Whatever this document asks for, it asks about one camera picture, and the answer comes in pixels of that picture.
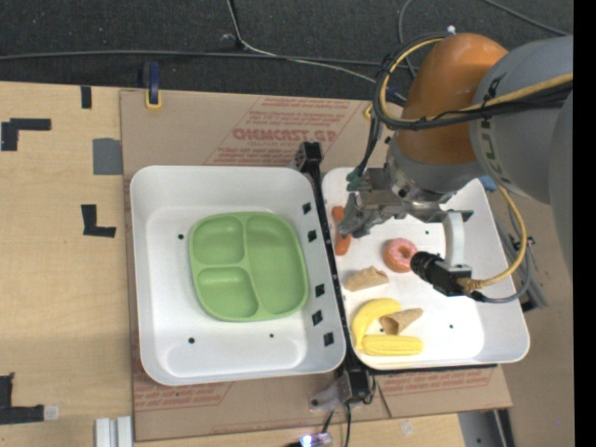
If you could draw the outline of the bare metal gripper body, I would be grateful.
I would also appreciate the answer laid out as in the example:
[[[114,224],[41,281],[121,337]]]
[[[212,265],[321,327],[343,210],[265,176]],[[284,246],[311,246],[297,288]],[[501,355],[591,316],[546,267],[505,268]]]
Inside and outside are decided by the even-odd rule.
[[[423,223],[439,222],[440,207],[454,191],[424,188],[401,169],[367,169],[355,197],[355,217],[363,224],[382,224],[390,218],[412,216]]]

